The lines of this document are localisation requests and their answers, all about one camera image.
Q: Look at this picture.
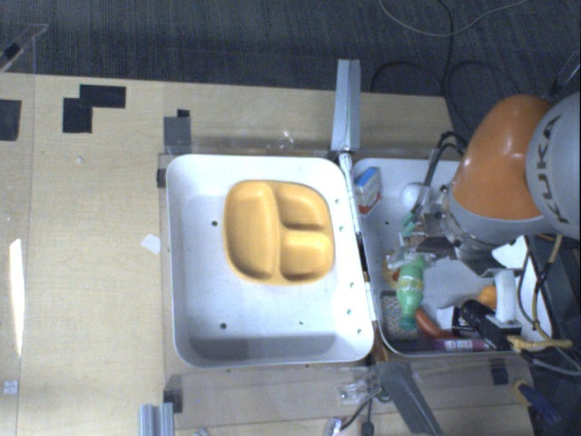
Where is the patterned flat packet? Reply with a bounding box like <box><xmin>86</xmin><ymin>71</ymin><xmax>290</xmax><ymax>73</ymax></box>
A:
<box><xmin>379</xmin><ymin>290</ymin><xmax>419</xmax><ymax>342</ymax></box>

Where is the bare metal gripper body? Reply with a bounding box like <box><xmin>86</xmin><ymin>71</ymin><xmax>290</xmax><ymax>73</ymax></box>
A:
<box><xmin>415</xmin><ymin>193</ymin><xmax>462</xmax><ymax>260</ymax></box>

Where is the white plastic tray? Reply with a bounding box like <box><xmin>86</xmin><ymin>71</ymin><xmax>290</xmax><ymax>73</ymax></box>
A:
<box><xmin>164</xmin><ymin>154</ymin><xmax>376</xmax><ymax>371</ymax></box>
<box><xmin>351</xmin><ymin>157</ymin><xmax>556</xmax><ymax>359</ymax></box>

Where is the orange-red sausage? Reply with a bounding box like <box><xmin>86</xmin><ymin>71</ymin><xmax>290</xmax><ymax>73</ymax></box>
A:
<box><xmin>414</xmin><ymin>307</ymin><xmax>456</xmax><ymax>341</ymax></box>

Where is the black cylinder on white bracket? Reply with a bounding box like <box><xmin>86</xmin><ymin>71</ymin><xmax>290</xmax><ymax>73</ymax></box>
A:
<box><xmin>458</xmin><ymin>268</ymin><xmax>524</xmax><ymax>352</ymax></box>

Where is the pale wood board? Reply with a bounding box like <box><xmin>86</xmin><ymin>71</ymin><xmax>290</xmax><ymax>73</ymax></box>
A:
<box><xmin>161</xmin><ymin>82</ymin><xmax>537</xmax><ymax>436</ymax></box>

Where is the white ball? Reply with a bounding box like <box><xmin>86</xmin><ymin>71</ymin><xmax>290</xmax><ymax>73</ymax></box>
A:
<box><xmin>399</xmin><ymin>182</ymin><xmax>430</xmax><ymax>211</ymax></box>

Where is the orange divided plate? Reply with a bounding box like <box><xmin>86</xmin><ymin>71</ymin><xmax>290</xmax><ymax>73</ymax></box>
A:
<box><xmin>222</xmin><ymin>179</ymin><xmax>336</xmax><ymax>287</ymax></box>

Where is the orange round fruit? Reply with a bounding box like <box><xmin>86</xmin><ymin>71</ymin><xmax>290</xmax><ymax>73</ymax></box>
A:
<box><xmin>478</xmin><ymin>284</ymin><xmax>498</xmax><ymax>311</ymax></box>

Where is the blue white and red carton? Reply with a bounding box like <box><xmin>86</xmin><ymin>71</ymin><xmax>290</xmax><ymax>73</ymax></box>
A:
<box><xmin>353</xmin><ymin>166</ymin><xmax>382</xmax><ymax>215</ymax></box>

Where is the green plastic bottle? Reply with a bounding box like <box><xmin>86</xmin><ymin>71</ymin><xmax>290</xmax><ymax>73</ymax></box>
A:
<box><xmin>396</xmin><ymin>254</ymin><xmax>428</xmax><ymax>332</ymax></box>

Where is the yellow toy food piece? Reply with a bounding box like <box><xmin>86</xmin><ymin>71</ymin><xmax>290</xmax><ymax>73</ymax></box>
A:
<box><xmin>382</xmin><ymin>261</ymin><xmax>402</xmax><ymax>291</ymax></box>

